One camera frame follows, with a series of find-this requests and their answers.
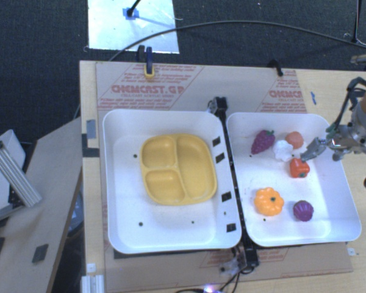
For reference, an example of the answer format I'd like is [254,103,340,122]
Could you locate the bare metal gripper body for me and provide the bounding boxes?
[325,124,366,157]

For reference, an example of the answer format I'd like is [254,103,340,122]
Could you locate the pale orange peach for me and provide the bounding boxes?
[284,131,304,150]

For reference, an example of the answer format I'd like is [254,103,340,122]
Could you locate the orange bell pepper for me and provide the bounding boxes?
[289,157,311,179]

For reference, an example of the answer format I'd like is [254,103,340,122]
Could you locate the white cauliflower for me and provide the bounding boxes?
[272,139,295,162]

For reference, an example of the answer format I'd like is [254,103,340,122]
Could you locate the purple grapes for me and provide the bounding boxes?
[250,129,276,156]

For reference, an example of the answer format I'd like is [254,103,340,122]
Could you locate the purple ribbed toy vegetable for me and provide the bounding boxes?
[292,200,315,223]

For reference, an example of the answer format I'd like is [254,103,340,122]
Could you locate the white plastic tray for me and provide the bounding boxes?
[226,112,363,248]
[102,108,243,255]

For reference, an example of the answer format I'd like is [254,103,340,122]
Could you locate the orange pumpkin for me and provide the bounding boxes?
[253,187,285,217]

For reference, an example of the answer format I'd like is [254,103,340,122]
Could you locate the thin black and white rod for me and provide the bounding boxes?
[217,107,254,256]

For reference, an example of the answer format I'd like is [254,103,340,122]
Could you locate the brown cardboard board red print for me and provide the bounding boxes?
[95,62,354,293]

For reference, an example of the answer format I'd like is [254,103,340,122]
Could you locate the yellow divided plate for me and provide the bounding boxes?
[139,133,218,207]

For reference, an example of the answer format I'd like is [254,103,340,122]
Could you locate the black block with thin wires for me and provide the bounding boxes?
[207,96,228,114]
[242,244,260,270]

